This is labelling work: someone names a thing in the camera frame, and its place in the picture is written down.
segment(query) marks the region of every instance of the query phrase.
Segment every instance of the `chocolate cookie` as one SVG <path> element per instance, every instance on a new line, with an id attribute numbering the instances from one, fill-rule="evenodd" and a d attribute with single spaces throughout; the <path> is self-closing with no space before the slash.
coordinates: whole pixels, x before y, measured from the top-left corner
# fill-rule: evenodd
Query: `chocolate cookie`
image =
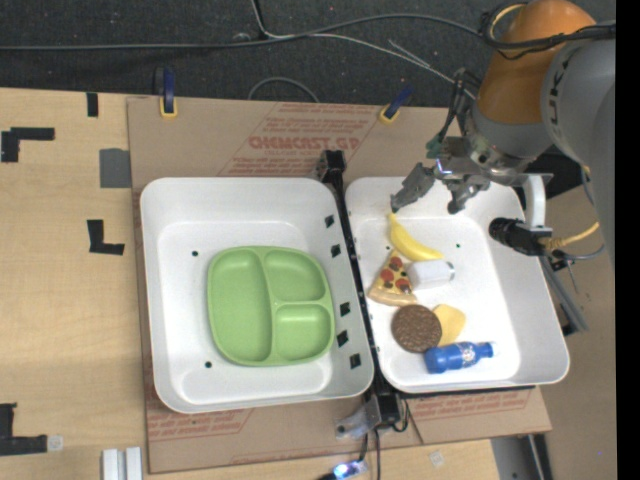
<path id="1" fill-rule="evenodd" d="M 396 311 L 391 320 L 391 334 L 409 352 L 424 352 L 438 346 L 442 326 L 430 309 L 410 304 Z"/>

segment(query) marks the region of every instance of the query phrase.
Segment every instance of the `yellow banana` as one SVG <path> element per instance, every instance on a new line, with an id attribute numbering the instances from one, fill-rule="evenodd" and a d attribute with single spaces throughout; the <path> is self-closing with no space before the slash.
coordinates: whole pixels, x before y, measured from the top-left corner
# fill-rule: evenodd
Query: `yellow banana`
<path id="1" fill-rule="evenodd" d="M 398 222 L 394 213 L 389 214 L 391 224 L 391 243 L 406 258 L 411 261 L 439 260 L 444 255 L 431 247 L 418 242 L 413 238 L 405 227 Z"/>

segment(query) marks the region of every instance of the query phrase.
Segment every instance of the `green divided plate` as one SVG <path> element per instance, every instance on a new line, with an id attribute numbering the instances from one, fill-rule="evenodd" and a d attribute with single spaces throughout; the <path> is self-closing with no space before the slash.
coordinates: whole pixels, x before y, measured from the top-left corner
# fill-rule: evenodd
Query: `green divided plate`
<path id="1" fill-rule="evenodd" d="M 235 247 L 217 254 L 207 280 L 213 340 L 247 366 L 312 361 L 331 347 L 335 317 L 318 261 L 296 249 Z"/>

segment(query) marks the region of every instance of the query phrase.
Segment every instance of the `toy pizza slice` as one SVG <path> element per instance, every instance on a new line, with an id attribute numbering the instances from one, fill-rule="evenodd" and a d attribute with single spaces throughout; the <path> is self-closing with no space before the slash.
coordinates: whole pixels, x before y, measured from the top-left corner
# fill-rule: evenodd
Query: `toy pizza slice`
<path id="1" fill-rule="evenodd" d="M 411 282 L 404 271 L 404 263 L 395 249 L 389 254 L 367 295 L 370 299 L 388 306 L 404 306 L 417 302 Z"/>

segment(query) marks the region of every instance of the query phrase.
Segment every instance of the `cardboard box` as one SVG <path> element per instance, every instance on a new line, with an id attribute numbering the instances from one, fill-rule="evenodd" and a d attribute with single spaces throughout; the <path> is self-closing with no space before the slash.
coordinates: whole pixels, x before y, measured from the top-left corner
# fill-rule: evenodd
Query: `cardboard box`
<path id="1" fill-rule="evenodd" d="M 179 114 L 160 114 L 159 97 L 127 99 L 134 234 L 152 473 L 355 453 L 335 422 L 361 399 L 331 400 L 202 415 L 178 414 L 153 388 L 140 226 L 140 195 L 164 177 L 308 176 L 324 150 L 345 153 L 345 188 L 365 176 L 406 176 L 425 161 L 425 144 L 446 109 L 403 108 L 392 124 L 364 105 L 181 98 Z M 539 388 L 438 395 L 408 401 L 406 432 L 386 432 L 382 447 L 420 446 L 551 429 Z"/>

